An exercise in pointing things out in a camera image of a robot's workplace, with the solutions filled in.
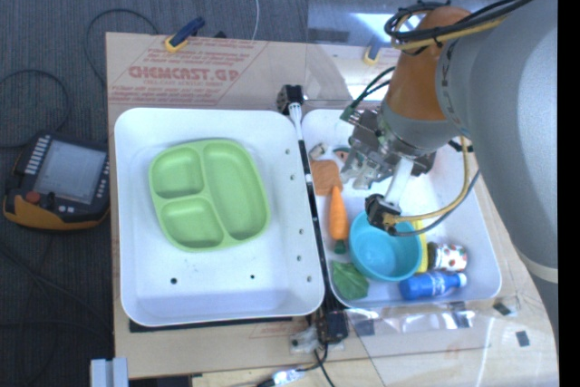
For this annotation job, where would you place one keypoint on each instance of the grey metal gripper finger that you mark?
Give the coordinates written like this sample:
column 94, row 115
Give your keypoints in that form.
column 350, row 167
column 368, row 177

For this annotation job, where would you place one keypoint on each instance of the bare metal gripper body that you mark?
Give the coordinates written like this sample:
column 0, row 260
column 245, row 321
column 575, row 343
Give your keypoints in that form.
column 378, row 145

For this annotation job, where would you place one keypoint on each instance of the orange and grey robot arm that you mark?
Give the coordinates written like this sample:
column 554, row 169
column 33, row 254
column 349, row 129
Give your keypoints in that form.
column 498, row 113

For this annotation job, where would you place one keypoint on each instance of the small orange and green toy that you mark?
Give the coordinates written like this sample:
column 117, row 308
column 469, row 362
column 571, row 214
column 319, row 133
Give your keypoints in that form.
column 341, row 151

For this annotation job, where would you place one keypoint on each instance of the small beige cylinder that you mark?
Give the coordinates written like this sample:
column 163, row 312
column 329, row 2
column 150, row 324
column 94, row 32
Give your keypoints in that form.
column 318, row 150

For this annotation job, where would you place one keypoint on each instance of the thin black and white rod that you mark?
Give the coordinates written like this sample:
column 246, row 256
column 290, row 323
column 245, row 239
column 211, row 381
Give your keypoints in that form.
column 307, row 170

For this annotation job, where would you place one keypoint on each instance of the orange carrot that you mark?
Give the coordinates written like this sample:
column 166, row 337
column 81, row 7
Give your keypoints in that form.
column 337, row 217

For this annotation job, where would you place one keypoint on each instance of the blue bowl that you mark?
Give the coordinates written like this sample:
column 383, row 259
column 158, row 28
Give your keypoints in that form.
column 380, row 254

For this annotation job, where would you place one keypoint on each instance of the yellow corn cob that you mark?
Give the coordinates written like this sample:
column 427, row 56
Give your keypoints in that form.
column 422, row 249

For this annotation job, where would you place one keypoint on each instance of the white plastic tray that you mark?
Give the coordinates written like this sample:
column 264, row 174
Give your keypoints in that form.
column 136, row 195
column 453, row 213

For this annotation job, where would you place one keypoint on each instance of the green lettuce leaf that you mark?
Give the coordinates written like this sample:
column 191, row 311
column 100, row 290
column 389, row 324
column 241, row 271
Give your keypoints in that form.
column 350, row 281

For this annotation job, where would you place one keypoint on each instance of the white can with red dots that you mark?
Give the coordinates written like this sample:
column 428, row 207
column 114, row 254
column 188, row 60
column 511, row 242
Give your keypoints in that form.
column 451, row 257

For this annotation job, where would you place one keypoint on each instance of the green divided plate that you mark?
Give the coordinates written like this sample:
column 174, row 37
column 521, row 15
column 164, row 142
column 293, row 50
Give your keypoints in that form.
column 235, row 190

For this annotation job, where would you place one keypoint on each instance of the blue bottle white cap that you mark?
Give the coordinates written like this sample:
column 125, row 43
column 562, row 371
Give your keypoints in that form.
column 426, row 285

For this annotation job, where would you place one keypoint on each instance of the brown cardboard board red print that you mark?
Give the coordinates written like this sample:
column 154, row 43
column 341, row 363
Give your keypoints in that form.
column 181, row 72

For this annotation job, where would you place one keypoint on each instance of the black cylinder on white bracket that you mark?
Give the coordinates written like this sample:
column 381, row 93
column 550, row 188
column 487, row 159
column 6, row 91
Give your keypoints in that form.
column 383, row 213

